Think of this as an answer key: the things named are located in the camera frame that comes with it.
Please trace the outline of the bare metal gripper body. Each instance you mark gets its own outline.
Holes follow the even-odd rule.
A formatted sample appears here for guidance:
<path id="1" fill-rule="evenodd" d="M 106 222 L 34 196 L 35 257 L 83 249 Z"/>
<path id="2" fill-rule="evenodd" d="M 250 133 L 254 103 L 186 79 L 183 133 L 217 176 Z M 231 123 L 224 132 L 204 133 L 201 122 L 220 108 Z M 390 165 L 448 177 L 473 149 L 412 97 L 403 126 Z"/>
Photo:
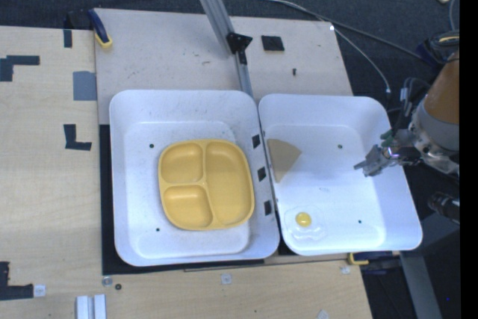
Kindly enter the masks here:
<path id="1" fill-rule="evenodd" d="M 452 157 L 457 152 L 436 144 L 425 131 L 418 128 L 389 131 L 386 138 L 386 158 L 392 164 L 414 166 L 425 164 L 449 176 L 459 175 L 459 164 Z"/>

